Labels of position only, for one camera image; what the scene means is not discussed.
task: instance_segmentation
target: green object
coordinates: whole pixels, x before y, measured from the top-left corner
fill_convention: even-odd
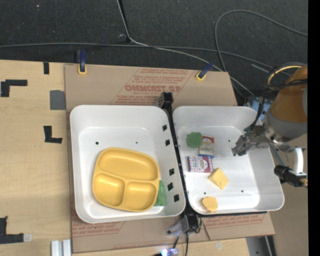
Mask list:
[[[162,180],[159,181],[159,191],[154,206],[166,206],[165,185]]]
[[[186,144],[189,148],[199,148],[202,144],[202,134],[200,132],[191,132],[186,136]]]

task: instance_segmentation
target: white bin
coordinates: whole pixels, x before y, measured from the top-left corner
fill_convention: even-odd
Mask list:
[[[181,106],[173,112],[173,121],[187,195],[191,207],[200,214],[233,214],[275,211],[284,204],[279,178],[274,174],[270,149],[254,149],[243,156],[233,156],[244,128],[257,113],[245,106]],[[209,173],[189,172],[188,156],[197,156],[198,150],[187,146],[187,134],[200,132],[214,137],[213,168],[221,168],[229,179],[221,190],[209,179]],[[209,212],[202,198],[215,197],[218,209]]]
[[[70,114],[75,209],[88,223],[179,215],[186,199],[167,114],[156,106],[81,105]],[[153,157],[165,187],[166,206],[144,212],[100,204],[92,191],[95,163],[106,148],[124,148]]]

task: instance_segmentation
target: blue clamp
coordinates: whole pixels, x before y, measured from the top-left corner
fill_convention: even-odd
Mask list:
[[[86,69],[86,51],[84,49],[80,50],[78,73],[80,75],[85,75],[87,73],[87,69]]]
[[[212,62],[206,65],[202,71],[199,71],[199,73],[196,74],[195,79],[199,82],[202,82],[206,77],[206,73],[212,68],[213,65],[214,64]]]

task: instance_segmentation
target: yellow block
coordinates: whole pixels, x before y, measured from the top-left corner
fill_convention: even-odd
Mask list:
[[[214,197],[205,197],[202,199],[202,203],[204,207],[210,212],[214,212],[216,209],[218,209],[217,199]]]
[[[225,176],[220,168],[216,168],[209,176],[209,180],[217,185],[221,190],[229,183],[228,178]]]

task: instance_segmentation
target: yellow plate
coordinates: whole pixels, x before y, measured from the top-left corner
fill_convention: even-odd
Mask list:
[[[158,163],[137,151],[110,147],[95,163],[92,191],[104,206],[144,212],[156,202],[160,172]]]

